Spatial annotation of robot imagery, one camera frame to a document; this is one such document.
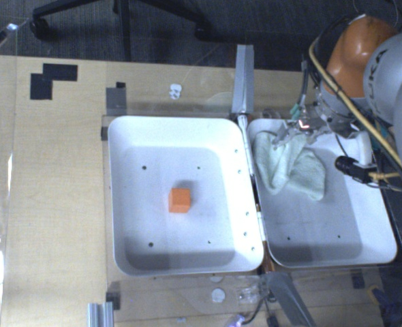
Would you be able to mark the white plastic tray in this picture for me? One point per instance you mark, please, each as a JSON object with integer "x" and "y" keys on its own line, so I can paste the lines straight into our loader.
{"x": 310, "y": 223}
{"x": 173, "y": 237}

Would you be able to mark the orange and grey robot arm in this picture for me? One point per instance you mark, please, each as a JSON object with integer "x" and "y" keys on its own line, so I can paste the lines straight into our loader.
{"x": 388, "y": 77}

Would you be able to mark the orange cube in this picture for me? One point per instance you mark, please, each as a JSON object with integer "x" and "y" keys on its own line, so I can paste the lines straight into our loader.
{"x": 179, "y": 200}

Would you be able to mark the black cylinder on white bracket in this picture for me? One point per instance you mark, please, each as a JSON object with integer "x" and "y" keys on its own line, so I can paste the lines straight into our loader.
{"x": 352, "y": 167}

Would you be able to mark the thin black and white rod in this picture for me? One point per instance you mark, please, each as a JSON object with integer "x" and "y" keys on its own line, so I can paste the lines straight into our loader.
{"x": 243, "y": 121}

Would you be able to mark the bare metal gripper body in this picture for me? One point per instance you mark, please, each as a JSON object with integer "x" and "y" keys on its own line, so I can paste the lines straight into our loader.
{"x": 311, "y": 119}

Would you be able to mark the pale green cloth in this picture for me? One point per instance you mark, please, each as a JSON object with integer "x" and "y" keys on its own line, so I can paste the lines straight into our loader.
{"x": 289, "y": 169}

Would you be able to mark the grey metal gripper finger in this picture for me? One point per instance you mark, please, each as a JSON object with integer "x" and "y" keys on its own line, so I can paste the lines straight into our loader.
{"x": 280, "y": 135}
{"x": 310, "y": 137}

